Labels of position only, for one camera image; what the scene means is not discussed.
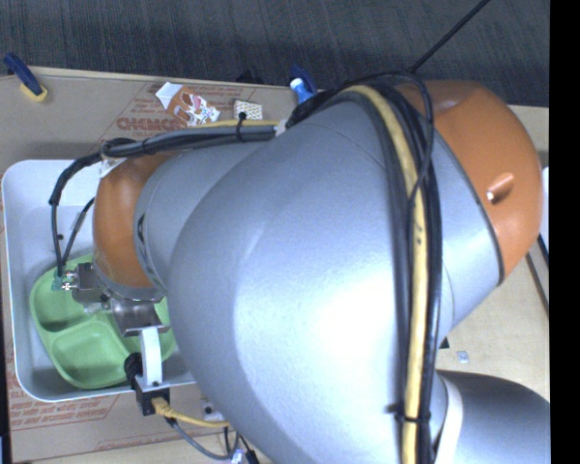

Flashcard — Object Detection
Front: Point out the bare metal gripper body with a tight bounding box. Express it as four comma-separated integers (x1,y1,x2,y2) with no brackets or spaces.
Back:
72,261,171,338

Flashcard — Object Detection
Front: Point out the beige wafer biscuit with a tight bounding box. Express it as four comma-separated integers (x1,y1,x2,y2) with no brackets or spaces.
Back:
232,100,264,121

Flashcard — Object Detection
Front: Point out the orange and white carton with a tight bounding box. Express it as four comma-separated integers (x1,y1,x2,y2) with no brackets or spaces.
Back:
155,81,221,129

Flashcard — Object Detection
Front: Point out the brown cardboard board red print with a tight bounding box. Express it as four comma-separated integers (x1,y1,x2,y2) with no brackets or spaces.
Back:
0,65,301,454

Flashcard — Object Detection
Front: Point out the white plastic tray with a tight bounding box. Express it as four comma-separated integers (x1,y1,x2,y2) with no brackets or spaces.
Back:
0,159,198,403

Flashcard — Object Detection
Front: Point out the green divided plate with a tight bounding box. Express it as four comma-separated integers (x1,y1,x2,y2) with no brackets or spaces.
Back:
28,253,178,391

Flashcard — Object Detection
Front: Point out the black cylinder on white bracket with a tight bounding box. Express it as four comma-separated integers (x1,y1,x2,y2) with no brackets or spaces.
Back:
124,325,171,417

